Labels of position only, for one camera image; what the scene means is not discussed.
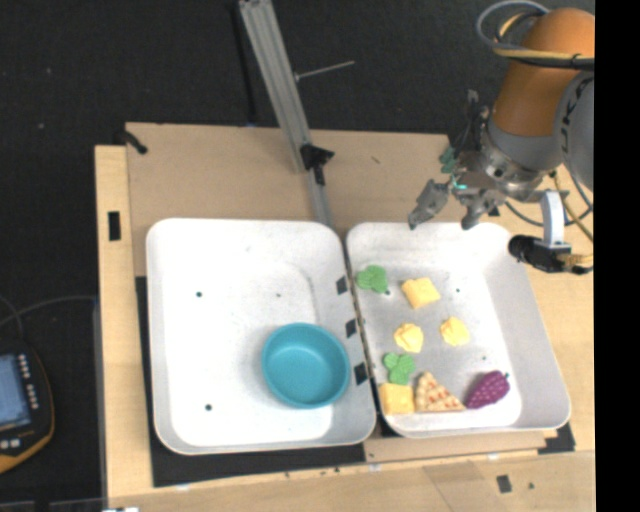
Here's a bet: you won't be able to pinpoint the white plastic tray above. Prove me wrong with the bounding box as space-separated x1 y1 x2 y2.
344 220 573 440
145 216 378 457

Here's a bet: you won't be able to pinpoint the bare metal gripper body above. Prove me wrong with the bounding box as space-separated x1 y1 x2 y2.
451 148 547 212

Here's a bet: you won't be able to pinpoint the green broccoli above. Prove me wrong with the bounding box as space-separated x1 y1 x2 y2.
355 264 391 296
382 351 418 387

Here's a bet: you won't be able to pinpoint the black cylinder on white bracket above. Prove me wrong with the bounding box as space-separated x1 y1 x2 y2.
507 189 574 274

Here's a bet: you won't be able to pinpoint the brown cardboard board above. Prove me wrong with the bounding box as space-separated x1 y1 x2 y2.
124 121 559 464

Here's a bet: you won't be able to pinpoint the yellow cheese block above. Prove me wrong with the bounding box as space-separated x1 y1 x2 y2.
377 381 417 417

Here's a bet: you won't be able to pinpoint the purple grapes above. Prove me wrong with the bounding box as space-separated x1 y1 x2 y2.
464 369 512 411

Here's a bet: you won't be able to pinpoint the thin black and white rod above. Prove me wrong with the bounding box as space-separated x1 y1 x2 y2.
341 243 377 387

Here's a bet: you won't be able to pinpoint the teal bowl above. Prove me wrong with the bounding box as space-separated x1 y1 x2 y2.
260 321 352 411

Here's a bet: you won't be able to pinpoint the yellow square toy bread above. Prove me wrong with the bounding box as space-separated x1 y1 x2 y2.
400 276 443 311

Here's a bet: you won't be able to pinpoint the yellow crumpled toy food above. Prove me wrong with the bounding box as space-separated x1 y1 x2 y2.
392 322 426 355
439 315 472 349

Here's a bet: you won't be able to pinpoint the toy pizza slice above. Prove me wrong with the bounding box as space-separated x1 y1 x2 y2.
413 370 467 414

